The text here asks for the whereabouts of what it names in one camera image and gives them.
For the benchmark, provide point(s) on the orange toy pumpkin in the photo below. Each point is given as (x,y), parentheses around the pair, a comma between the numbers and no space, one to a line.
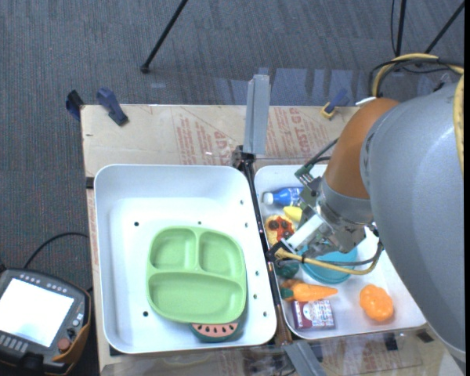
(376,303)

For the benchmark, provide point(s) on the black tripod leg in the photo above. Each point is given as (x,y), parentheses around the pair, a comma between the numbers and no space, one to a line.
(168,27)

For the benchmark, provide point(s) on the watermelon slice toy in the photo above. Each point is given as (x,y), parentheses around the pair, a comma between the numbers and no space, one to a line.
(215,331)

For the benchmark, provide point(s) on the red and white carton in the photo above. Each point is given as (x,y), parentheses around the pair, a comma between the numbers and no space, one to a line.
(313,315)

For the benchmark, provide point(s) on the orange carrot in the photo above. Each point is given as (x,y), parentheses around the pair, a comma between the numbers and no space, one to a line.
(309,291)

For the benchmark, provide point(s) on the green toy broccoli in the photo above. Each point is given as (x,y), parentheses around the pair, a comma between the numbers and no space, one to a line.
(288,269)

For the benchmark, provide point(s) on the brown cardboard board red print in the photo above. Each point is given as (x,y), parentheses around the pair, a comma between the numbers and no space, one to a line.
(160,135)

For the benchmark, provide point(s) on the green divided plate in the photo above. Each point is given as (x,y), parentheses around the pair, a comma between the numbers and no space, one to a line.
(196,276)

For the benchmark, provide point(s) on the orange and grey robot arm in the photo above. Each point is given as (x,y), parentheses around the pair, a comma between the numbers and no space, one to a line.
(415,194)

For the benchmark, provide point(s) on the black tripod stand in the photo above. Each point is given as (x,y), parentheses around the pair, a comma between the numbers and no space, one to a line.
(402,18)

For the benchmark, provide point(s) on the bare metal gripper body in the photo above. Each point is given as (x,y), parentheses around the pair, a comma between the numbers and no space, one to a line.
(338,231)

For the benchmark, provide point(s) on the white plastic tray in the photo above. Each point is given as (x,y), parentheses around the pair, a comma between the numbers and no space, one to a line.
(172,194)
(348,312)

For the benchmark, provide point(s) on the toy pizza slice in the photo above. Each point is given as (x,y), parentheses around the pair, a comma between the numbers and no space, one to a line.
(278,227)

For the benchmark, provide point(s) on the blue bowl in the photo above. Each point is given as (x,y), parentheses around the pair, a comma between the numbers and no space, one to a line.
(325,274)

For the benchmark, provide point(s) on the blue bottle white cap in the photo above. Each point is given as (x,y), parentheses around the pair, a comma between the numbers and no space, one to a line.
(284,196)

